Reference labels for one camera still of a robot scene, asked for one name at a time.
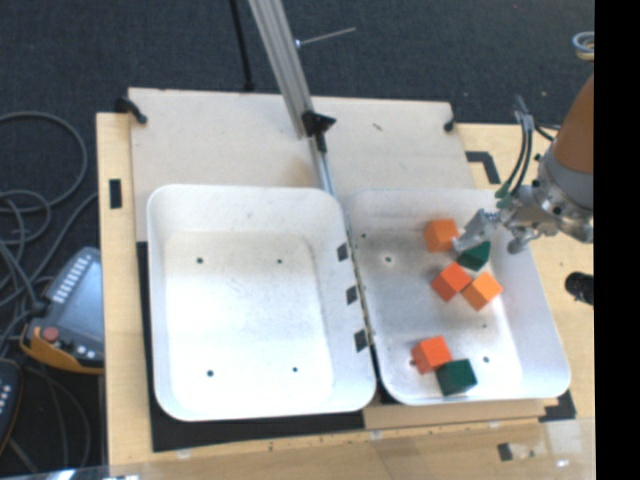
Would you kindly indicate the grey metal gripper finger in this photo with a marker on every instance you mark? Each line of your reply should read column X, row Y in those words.
column 475, row 230
column 520, row 242

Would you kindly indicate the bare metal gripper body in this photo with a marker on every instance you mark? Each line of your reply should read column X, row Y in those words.
column 550, row 213

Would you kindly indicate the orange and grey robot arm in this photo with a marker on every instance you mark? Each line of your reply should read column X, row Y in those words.
column 575, row 138

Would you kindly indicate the green cube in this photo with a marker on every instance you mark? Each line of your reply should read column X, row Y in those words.
column 456, row 377
column 476, row 259

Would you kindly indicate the orange cube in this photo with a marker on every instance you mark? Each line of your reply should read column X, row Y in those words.
column 439, row 235
column 482, row 290
column 430, row 354
column 450, row 280

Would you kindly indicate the white plastic tray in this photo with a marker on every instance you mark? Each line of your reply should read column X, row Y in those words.
column 245, row 308
column 400, row 313

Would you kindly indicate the pale wood board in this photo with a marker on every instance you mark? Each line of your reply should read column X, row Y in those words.
column 215, row 138

